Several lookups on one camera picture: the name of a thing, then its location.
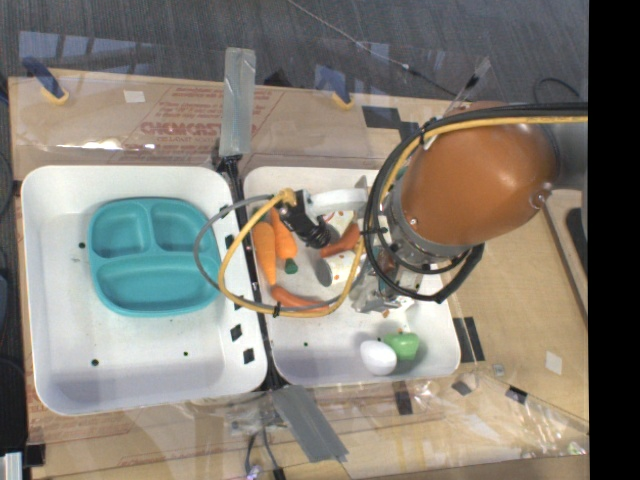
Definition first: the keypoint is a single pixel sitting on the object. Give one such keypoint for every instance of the black cylinder on white bracket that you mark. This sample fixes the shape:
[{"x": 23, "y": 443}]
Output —
[{"x": 305, "y": 220}]

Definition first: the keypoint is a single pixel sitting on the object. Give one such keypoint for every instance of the white spotted cup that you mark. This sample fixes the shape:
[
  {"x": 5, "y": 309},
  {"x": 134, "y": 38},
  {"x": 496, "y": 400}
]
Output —
[{"x": 341, "y": 268}]

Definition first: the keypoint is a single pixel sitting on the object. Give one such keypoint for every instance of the brown cardboard board, red print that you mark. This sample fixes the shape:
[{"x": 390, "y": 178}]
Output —
[{"x": 520, "y": 318}]

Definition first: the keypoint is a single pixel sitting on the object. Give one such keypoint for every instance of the teal divided plate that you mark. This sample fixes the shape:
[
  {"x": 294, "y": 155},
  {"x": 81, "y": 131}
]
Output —
[{"x": 150, "y": 278}]

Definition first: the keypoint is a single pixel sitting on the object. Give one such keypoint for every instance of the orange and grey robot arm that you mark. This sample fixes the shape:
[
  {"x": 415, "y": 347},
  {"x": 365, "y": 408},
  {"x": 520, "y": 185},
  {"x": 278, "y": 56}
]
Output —
[{"x": 480, "y": 178}]

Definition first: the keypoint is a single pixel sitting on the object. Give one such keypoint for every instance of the white plastic tray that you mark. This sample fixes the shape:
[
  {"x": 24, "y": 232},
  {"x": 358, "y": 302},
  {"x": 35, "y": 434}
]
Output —
[
  {"x": 140, "y": 358},
  {"x": 325, "y": 348}
]

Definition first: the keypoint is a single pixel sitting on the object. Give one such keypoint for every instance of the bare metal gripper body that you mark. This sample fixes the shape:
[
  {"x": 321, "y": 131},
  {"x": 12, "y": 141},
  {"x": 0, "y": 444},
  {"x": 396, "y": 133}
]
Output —
[{"x": 387, "y": 288}]

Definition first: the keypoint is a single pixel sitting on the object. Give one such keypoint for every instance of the white egg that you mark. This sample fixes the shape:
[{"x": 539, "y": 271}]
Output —
[{"x": 378, "y": 358}]

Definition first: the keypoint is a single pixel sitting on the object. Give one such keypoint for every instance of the orange carrot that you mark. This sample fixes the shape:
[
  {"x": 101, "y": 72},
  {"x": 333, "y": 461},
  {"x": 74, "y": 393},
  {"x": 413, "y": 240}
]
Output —
[
  {"x": 295, "y": 299},
  {"x": 265, "y": 248},
  {"x": 344, "y": 242},
  {"x": 284, "y": 240}
]

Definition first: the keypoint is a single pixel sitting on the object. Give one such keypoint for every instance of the green apple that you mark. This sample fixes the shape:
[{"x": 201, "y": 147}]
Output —
[{"x": 404, "y": 345}]

